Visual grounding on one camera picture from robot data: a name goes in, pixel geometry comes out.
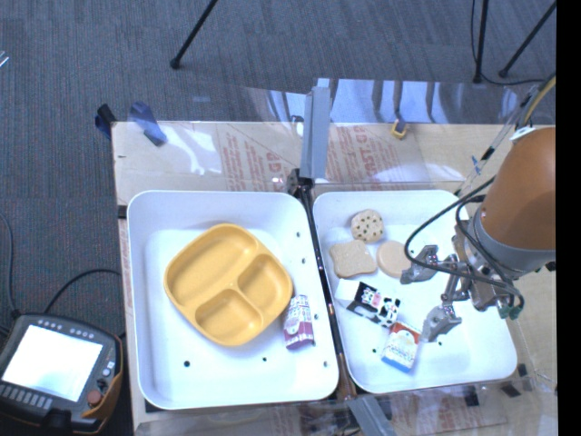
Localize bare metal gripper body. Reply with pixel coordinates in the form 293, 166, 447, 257
452, 223, 515, 313

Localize plain round tan biscuit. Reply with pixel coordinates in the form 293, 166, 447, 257
376, 240, 413, 280

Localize orange and blue carton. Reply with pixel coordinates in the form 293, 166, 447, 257
380, 321, 423, 374

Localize white plastic tray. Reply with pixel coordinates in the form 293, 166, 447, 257
125, 189, 340, 411
311, 189, 519, 394

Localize black and white cow carton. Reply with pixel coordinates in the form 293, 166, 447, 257
335, 279, 402, 330

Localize tan chocolate chip biscuit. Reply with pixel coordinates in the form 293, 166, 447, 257
350, 208, 386, 244

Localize tan toast slice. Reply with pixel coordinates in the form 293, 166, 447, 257
329, 239, 379, 280

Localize thin black and white rod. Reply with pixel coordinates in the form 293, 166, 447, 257
300, 187, 358, 401

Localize purple and white carton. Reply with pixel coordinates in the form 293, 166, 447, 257
283, 293, 317, 352

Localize yellow divided plate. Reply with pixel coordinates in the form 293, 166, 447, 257
162, 223, 295, 348

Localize black tripod stand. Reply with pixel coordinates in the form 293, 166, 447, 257
470, 0, 557, 84
169, 0, 231, 70

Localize brown cardboard board, red print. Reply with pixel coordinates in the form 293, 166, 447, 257
111, 120, 557, 436

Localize black block with thin wires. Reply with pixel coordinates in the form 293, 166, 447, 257
286, 167, 315, 195

